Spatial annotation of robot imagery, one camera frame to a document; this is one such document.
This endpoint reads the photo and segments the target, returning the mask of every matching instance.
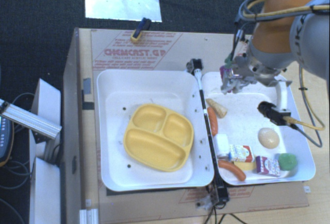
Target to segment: black carpet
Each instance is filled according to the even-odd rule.
[[[162,23],[151,30],[233,31],[233,20],[243,0],[160,0]],[[74,27],[134,29],[137,22],[85,18],[85,0],[0,0],[0,98],[13,101],[21,93],[34,93],[42,78],[62,90],[62,75]],[[15,136],[12,159],[28,160],[27,131]],[[20,179],[0,168],[0,185]],[[29,182],[19,189],[0,188],[0,199],[29,218]],[[20,223],[0,201],[0,224]]]

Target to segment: small box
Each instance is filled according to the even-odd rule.
[[[256,157],[257,173],[262,175],[279,177],[281,175],[277,159],[270,159],[263,156]]]
[[[230,144],[229,160],[231,162],[253,162],[254,156],[251,147]]]

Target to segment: sausage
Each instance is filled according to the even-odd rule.
[[[216,113],[212,107],[207,108],[208,119],[211,125],[212,136],[215,136],[218,133],[218,120]]]
[[[226,170],[231,171],[238,178],[239,181],[244,181],[246,179],[246,174],[231,162],[219,160],[218,166],[220,168],[224,168]]]

